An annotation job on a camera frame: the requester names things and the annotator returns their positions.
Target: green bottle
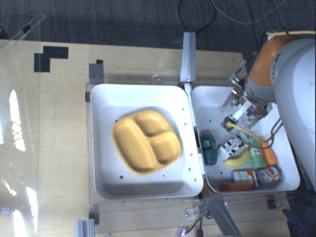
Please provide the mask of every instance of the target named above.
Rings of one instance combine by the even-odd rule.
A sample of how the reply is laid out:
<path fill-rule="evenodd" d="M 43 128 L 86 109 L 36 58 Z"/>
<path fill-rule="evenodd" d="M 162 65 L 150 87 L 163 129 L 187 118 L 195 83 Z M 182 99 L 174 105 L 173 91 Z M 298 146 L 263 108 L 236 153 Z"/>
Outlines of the green bottle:
<path fill-rule="evenodd" d="M 251 145 L 254 145 L 258 147 L 258 143 L 256 142 L 256 139 L 252 136 L 248 135 L 248 140 Z M 253 148 L 252 146 L 249 146 L 250 151 L 250 158 L 252 161 L 252 167 L 254 170 L 263 169 L 266 167 L 265 162 L 263 161 L 261 149 Z"/>

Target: banana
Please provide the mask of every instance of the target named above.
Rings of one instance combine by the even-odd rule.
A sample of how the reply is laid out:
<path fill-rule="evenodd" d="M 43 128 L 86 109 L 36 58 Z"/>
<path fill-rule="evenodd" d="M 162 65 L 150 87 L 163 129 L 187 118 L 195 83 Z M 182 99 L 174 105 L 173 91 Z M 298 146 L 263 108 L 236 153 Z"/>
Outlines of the banana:
<path fill-rule="evenodd" d="M 244 151 L 240 155 L 236 157 L 231 157 L 225 160 L 224 164 L 231 168 L 237 168 L 244 165 L 248 161 L 249 158 L 250 158 L 250 152 L 248 150 L 248 146 L 246 146 Z"/>

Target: white cable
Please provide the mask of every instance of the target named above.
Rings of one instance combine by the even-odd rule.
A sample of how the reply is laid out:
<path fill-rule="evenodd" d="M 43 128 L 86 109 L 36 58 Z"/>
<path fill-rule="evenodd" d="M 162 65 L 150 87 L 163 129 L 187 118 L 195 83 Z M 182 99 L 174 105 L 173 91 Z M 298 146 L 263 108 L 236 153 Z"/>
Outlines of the white cable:
<path fill-rule="evenodd" d="M 280 5 L 278 5 L 276 8 L 274 8 L 273 10 L 269 11 L 263 18 L 257 20 L 257 21 L 254 21 L 254 22 L 250 22 L 250 23 L 244 23 L 244 22 L 241 22 L 241 21 L 238 21 L 234 18 L 231 18 L 230 16 L 226 15 L 223 11 L 221 11 L 214 3 L 214 0 L 211 0 L 212 4 L 214 5 L 215 9 L 220 12 L 221 14 L 223 14 L 225 17 L 229 18 L 230 20 L 236 22 L 236 23 L 239 23 L 239 24 L 242 24 L 242 25 L 253 25 L 253 24 L 256 24 L 256 23 L 259 23 L 260 21 L 264 20 L 267 16 L 269 16 L 272 12 L 274 12 L 276 9 L 280 8 L 283 4 L 285 4 L 288 0 L 284 0 Z"/>

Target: metal bracket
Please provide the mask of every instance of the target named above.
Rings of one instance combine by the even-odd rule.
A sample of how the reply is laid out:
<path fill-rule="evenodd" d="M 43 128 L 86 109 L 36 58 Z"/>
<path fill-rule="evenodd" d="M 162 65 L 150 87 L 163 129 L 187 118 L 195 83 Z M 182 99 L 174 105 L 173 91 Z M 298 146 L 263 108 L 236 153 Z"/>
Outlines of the metal bracket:
<path fill-rule="evenodd" d="M 180 82 L 196 80 L 196 34 L 184 33 Z"/>
<path fill-rule="evenodd" d="M 95 237 L 94 219 L 77 220 L 76 237 Z"/>

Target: teal object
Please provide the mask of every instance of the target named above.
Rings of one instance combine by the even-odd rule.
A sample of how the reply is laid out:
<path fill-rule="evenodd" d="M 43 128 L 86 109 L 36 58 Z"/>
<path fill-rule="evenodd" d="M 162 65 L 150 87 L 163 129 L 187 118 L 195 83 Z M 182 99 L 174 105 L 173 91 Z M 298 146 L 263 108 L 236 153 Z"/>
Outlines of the teal object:
<path fill-rule="evenodd" d="M 204 164 L 207 166 L 213 166 L 217 162 L 217 150 L 212 149 L 205 149 L 203 150 L 203 158 L 204 158 Z"/>
<path fill-rule="evenodd" d="M 215 147 L 215 139 L 213 135 L 205 134 L 202 136 L 201 140 L 203 149 L 212 149 Z"/>
<path fill-rule="evenodd" d="M 255 138 L 248 135 L 248 140 L 251 145 L 258 147 L 258 144 Z M 263 161 L 261 149 L 253 148 L 252 146 L 249 146 L 249 152 L 250 152 L 250 158 L 252 161 L 252 168 L 254 170 L 263 169 L 266 167 L 266 164 Z"/>

